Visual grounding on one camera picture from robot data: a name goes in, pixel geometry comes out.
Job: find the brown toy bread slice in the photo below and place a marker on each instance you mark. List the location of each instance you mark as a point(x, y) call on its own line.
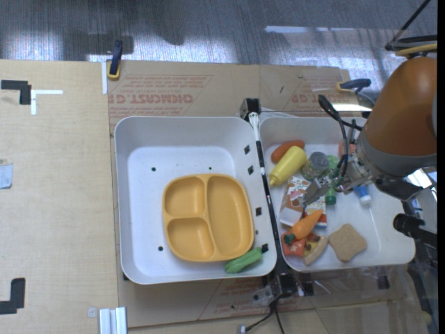
point(347, 243)

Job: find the orange toy sausage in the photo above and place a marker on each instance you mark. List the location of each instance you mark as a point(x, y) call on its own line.
point(283, 149)

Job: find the small green and grey can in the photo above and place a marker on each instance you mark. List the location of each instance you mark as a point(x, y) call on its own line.
point(318, 162)

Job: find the yellow mustard bottle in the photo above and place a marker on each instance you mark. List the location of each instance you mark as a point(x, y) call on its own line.
point(290, 164)

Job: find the black cylinder on white bracket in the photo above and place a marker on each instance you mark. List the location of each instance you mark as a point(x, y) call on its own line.
point(412, 225)

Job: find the colourful printed carton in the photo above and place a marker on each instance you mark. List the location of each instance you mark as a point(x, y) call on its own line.
point(292, 200)

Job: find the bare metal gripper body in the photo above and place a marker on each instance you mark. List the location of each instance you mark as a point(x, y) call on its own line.
point(358, 174)

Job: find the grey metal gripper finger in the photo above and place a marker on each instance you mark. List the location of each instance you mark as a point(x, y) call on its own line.
point(313, 188)
point(320, 194)

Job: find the blue and white bottle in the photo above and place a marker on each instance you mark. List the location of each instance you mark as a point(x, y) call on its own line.
point(363, 194)

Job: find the small green bottle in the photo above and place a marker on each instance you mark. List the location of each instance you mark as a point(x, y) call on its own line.
point(330, 197)

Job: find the brown cardboard board red print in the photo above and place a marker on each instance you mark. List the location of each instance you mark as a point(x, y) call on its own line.
point(208, 92)

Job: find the white plastic tray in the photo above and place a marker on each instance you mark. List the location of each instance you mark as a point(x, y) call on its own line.
point(382, 235)
point(146, 200)

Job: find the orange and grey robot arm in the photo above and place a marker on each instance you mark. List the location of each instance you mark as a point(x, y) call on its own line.
point(400, 117)

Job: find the toy pizza slice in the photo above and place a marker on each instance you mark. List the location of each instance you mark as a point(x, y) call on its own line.
point(313, 249)

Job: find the green toy pepper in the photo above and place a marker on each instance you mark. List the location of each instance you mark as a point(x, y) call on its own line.
point(243, 260)

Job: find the white and red carton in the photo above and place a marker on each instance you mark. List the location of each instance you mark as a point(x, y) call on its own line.
point(318, 209)

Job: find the orange toy carrot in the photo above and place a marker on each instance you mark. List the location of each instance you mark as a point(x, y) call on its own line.
point(306, 225)

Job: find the yellow divided plate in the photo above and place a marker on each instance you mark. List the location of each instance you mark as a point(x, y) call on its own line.
point(226, 214)

